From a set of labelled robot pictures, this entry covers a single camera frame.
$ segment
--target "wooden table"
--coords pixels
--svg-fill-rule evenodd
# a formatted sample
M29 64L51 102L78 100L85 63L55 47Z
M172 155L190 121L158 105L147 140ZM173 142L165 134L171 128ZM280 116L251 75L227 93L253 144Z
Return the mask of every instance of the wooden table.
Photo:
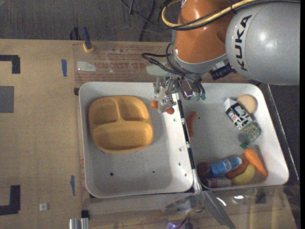
M0 40L1 55L20 57L20 73L12 73L10 61L0 61L0 86L13 87L14 102L13 113L0 113L0 205L9 204L11 186L20 185L21 190L20 210L17 214L0 216L1 228L67 228L69 219L81 217L84 191L78 97L74 88L92 77L85 78L89 72L77 71L74 57L81 58L76 56L81 50L79 44L78 41ZM93 45L101 54L124 54L120 60L128 63L137 62L141 50L163 53L167 44L93 42ZM137 51L136 56L126 53L130 48ZM111 70L112 74L120 72L116 71L118 68ZM155 75L142 70L132 81L154 81ZM117 81L130 81L126 71L121 72ZM103 78L102 74L98 80L113 79ZM203 81L213 80L207 74ZM239 74L231 74L217 82L247 81ZM46 211L40 211L41 203L47 203Z

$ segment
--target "green can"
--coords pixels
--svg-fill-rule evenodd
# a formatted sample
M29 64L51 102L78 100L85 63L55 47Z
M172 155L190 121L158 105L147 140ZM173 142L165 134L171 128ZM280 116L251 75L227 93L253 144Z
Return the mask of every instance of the green can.
M252 143L261 134L261 129L256 122L246 125L238 135L238 140L247 145Z

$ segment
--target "blue tape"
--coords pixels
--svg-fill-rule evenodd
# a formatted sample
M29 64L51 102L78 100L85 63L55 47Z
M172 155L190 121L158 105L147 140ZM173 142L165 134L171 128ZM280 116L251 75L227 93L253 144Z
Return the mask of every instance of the blue tape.
M61 69L62 69L63 77L68 76L67 75L67 70L68 70L68 68L67 68L67 61L65 59L61 60Z
M20 210L20 185L10 187L9 205L0 206L0 216L18 214Z
M70 184L72 187L73 196L76 196L76 194L75 194L75 176L71 176Z
M18 55L0 55L0 61L11 61L11 73L20 74L20 57Z

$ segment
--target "small orange object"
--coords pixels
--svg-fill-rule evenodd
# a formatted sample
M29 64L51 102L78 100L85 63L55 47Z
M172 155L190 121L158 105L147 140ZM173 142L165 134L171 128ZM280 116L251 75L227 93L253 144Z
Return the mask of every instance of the small orange object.
M194 128L193 128L193 123L194 123L196 117L197 117L197 113L195 111L192 111L189 114L189 116L186 118L187 130L188 130L190 137L193 137L195 134Z
M247 158L243 158L242 164L235 170L226 173L225 176L230 180L233 179L234 177L242 174L247 169L248 164L250 164L249 160Z
M158 101L152 100L150 105L152 109L156 109L158 108Z
M249 160L250 164L252 164L260 174L267 177L268 173L257 153L252 148L246 147L244 144L241 144L241 147L244 149L244 156Z
M169 115L172 115L172 114L175 112L175 110L173 109L173 107L170 107L170 108L166 109L165 111L166 111L166 113L168 113Z

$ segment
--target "yellow plastic plate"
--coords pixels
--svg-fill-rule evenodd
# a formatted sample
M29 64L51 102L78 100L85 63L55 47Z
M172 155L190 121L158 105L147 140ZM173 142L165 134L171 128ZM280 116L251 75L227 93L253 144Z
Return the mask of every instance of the yellow plastic plate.
M95 145L106 153L132 152L153 140L153 125L144 102L134 96L108 96L89 108L89 125Z

